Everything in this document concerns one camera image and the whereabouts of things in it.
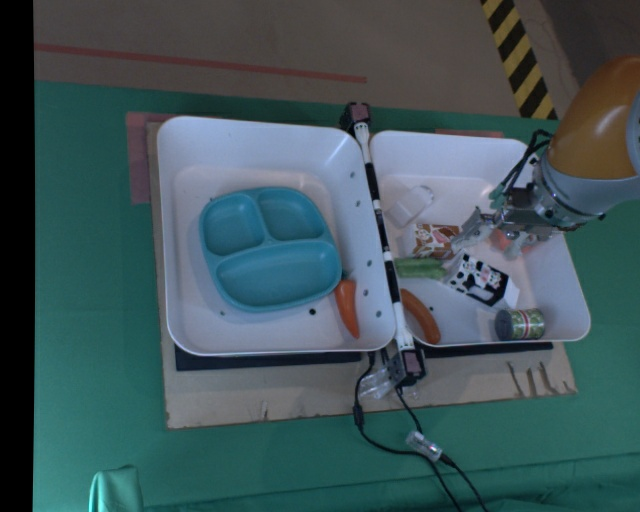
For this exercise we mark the black and white cow carton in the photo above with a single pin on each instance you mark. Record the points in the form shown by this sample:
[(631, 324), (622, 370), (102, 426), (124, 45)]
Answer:
[(477, 280)]

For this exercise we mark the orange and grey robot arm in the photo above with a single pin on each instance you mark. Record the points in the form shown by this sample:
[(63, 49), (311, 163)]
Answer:
[(590, 135)]

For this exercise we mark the white plastic tray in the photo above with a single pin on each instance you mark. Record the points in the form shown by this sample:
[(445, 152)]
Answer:
[(260, 150), (545, 300)]

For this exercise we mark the green can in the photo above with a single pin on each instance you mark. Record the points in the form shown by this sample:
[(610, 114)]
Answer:
[(522, 323)]

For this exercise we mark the brown cardboard board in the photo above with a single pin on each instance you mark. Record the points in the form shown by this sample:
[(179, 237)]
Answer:
[(300, 385)]

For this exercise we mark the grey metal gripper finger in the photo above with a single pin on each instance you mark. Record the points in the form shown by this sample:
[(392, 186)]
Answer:
[(474, 231), (520, 246)]

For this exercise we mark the brown and white carton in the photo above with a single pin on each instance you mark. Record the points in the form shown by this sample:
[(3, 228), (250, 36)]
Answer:
[(432, 240)]

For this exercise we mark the orange sausage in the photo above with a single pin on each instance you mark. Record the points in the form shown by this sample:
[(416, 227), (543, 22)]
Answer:
[(422, 316)]

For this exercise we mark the green pea pod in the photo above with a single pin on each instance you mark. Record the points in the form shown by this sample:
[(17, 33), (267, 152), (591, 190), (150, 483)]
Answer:
[(419, 267)]

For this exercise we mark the blue divided plate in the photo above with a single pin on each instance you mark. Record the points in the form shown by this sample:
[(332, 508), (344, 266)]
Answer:
[(275, 270)]

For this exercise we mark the thin black and white rod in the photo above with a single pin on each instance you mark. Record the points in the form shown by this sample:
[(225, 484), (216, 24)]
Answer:
[(385, 235)]

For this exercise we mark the orange carrot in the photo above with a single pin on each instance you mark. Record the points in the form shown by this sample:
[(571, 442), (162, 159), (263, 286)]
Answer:
[(347, 305)]

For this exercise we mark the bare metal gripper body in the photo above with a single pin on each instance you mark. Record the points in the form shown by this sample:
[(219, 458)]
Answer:
[(522, 215)]

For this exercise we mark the clear plastic bottle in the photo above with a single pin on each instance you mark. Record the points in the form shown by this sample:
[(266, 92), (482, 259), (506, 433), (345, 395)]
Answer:
[(406, 207)]

